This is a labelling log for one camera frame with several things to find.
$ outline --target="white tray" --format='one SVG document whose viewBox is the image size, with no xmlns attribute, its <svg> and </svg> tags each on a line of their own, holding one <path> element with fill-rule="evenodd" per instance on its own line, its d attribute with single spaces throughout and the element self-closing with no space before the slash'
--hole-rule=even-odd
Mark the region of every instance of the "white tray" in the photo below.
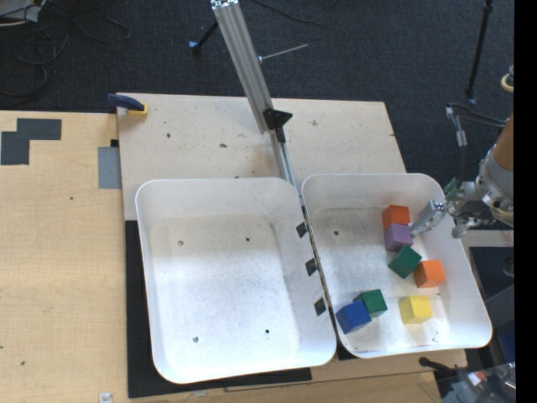
<svg viewBox="0 0 537 403">
<path fill-rule="evenodd" d="M 409 207 L 412 219 L 431 199 L 444 202 L 441 187 L 427 175 L 313 175 L 303 198 L 333 311 L 364 290 L 380 289 L 388 310 L 347 335 L 341 343 L 361 358 L 452 348 L 480 348 L 492 326 L 460 239 L 451 236 L 452 219 L 418 235 L 412 248 L 423 259 L 440 259 L 446 281 L 419 289 L 411 274 L 401 279 L 389 267 L 394 253 L 383 240 L 382 211 L 389 204 Z M 422 324 L 401 321 L 399 300 L 427 295 L 434 316 Z"/>
<path fill-rule="evenodd" d="M 328 362 L 336 334 L 298 192 L 273 177 L 157 180 L 136 195 L 156 369 L 185 384 Z"/>
</svg>

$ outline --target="yellow block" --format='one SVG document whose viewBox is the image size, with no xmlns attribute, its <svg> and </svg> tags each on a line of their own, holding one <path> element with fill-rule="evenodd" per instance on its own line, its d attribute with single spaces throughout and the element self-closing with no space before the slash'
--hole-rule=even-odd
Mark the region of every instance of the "yellow block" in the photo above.
<svg viewBox="0 0 537 403">
<path fill-rule="evenodd" d="M 408 296 L 399 302 L 401 318 L 405 324 L 421 324 L 432 318 L 428 296 Z"/>
</svg>

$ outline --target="orange block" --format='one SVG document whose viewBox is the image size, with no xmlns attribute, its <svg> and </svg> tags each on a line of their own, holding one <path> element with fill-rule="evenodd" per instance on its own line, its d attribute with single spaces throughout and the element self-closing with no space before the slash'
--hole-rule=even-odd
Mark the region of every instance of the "orange block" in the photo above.
<svg viewBox="0 0 537 403">
<path fill-rule="evenodd" d="M 410 212 L 406 206 L 389 205 L 383 210 L 384 231 L 392 224 L 408 225 L 410 223 Z"/>
<path fill-rule="evenodd" d="M 414 279 L 418 288 L 438 286 L 446 280 L 444 267 L 439 259 L 421 261 L 414 269 Z"/>
</svg>

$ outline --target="cube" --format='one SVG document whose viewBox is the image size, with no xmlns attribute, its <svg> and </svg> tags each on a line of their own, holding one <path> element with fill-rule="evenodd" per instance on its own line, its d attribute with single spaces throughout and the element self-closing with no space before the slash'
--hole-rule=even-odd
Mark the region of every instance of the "cube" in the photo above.
<svg viewBox="0 0 537 403">
<path fill-rule="evenodd" d="M 342 307 L 337 312 L 336 318 L 344 334 L 354 332 L 371 321 L 368 309 L 361 300 Z"/>
<path fill-rule="evenodd" d="M 406 206 L 389 205 L 383 210 L 383 229 L 386 230 L 391 224 L 410 224 L 410 211 Z"/>
<path fill-rule="evenodd" d="M 414 279 L 418 288 L 432 288 L 446 280 L 444 267 L 439 259 L 428 259 L 414 269 Z"/>
<path fill-rule="evenodd" d="M 379 289 L 364 291 L 362 294 L 354 297 L 353 301 L 358 300 L 363 301 L 371 318 L 378 317 L 388 310 L 388 306 L 386 306 L 386 301 L 383 297 L 383 292 Z"/>
<path fill-rule="evenodd" d="M 403 246 L 412 246 L 413 243 L 408 225 L 391 224 L 384 231 L 384 247 L 387 251 L 399 252 Z"/>
<path fill-rule="evenodd" d="M 433 317 L 428 296 L 406 296 L 399 302 L 405 324 L 421 324 Z"/>
<path fill-rule="evenodd" d="M 421 258 L 421 255 L 414 251 L 409 245 L 405 245 L 388 264 L 388 267 L 401 278 L 405 279 L 414 271 L 421 261 Z"/>
</svg>

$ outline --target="tripod leg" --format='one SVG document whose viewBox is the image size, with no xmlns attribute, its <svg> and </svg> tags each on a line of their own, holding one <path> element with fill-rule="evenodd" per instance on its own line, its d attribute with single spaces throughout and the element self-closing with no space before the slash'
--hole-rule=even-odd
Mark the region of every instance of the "tripod leg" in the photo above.
<svg viewBox="0 0 537 403">
<path fill-rule="evenodd" d="M 218 28 L 218 22 L 215 22 L 204 34 L 199 42 L 189 42 L 190 49 L 193 55 L 198 55 L 201 52 L 201 46 L 211 37 L 211 35 Z"/>
<path fill-rule="evenodd" d="M 481 29 L 479 31 L 479 39 L 477 40 L 476 55 L 473 61 L 472 73 L 470 75 L 470 81 L 466 89 L 467 97 L 471 104 L 475 104 L 473 85 L 476 81 L 477 68 L 479 66 L 479 60 L 481 59 L 481 51 L 483 47 L 483 41 L 485 39 L 485 31 L 487 30 L 488 15 L 493 11 L 493 0 L 486 0 L 483 7 L 483 18 L 481 22 Z"/>
</svg>

